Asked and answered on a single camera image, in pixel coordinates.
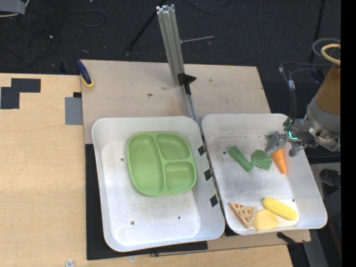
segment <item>green object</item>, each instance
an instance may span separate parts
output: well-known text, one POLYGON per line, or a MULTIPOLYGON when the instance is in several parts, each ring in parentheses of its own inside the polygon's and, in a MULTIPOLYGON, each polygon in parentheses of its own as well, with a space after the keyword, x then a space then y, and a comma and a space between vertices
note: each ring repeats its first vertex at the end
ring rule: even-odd
POLYGON ((228 150, 228 154, 238 163, 240 164, 246 172, 250 172, 253 168, 253 165, 250 161, 247 160, 245 155, 236 147, 233 146, 228 150))
POLYGON ((291 129, 291 127, 293 126, 293 124, 292 123, 289 123, 288 125, 286 125, 285 127, 284 127, 284 131, 290 131, 290 129, 291 129))
POLYGON ((285 126, 289 125, 289 124, 290 124, 290 120, 291 120, 291 118, 288 117, 288 118, 284 121, 283 126, 285 127, 285 126))
POLYGON ((127 162, 136 190, 147 196, 187 192, 196 184, 188 142, 172 132, 142 132, 127 143, 127 162))
POLYGON ((272 165, 272 156, 266 156, 266 152, 263 150, 256 150, 252 154, 251 164, 262 169, 270 169, 272 165))

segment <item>gray tape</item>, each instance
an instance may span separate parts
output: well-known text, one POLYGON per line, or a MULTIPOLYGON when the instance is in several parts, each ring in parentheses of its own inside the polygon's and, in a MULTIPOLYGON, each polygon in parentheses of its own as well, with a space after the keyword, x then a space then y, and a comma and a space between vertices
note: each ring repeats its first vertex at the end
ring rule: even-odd
POLYGON ((66 125, 83 125, 82 98, 66 97, 66 125))
POLYGON ((26 5, 21 0, 0 0, 0 11, 10 13, 25 13, 26 5))

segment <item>blue clamp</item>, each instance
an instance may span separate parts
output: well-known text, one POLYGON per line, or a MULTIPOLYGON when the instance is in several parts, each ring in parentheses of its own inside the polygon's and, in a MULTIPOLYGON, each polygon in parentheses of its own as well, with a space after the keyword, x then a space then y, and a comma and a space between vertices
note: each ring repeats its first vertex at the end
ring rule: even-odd
POLYGON ((94 81, 90 78, 90 75, 88 73, 88 70, 85 68, 83 62, 80 60, 76 60, 76 66, 79 70, 79 73, 81 75, 82 82, 86 87, 93 87, 94 81))

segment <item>metal pole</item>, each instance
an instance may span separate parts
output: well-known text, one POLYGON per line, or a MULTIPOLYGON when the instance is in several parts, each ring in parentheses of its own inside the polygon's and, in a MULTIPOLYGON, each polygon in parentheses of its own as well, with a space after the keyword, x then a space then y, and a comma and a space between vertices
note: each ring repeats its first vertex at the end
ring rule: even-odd
MULTIPOLYGON (((156 7, 156 12, 165 44, 172 81, 176 86, 179 86, 178 75, 184 74, 185 72, 174 5, 156 7)), ((189 90, 186 90, 184 85, 180 85, 180 87, 184 94, 188 115, 198 123, 191 93, 189 90)))
MULTIPOLYGON (((160 6, 162 6, 163 4, 166 3, 167 0, 162 0, 162 2, 160 3, 160 6)), ((132 50, 132 47, 135 45, 135 43, 139 40, 139 38, 142 36, 142 34, 144 33, 144 31, 146 30, 146 28, 150 25, 150 23, 153 21, 153 19, 156 17, 157 12, 154 11, 151 15, 151 17, 147 20, 147 22, 145 23, 145 25, 143 26, 143 28, 139 31, 139 33, 137 34, 137 36, 133 39, 133 41, 130 43, 130 45, 126 48, 127 52, 126 52, 126 56, 130 55, 130 51, 132 50)))

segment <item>green plate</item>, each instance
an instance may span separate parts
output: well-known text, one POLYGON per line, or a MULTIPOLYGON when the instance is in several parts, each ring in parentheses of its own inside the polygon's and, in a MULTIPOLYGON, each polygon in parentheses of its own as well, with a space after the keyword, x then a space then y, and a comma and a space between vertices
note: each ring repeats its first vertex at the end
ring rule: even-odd
POLYGON ((136 190, 147 196, 187 192, 196 184, 188 142, 172 132, 141 132, 127 143, 127 162, 136 190))

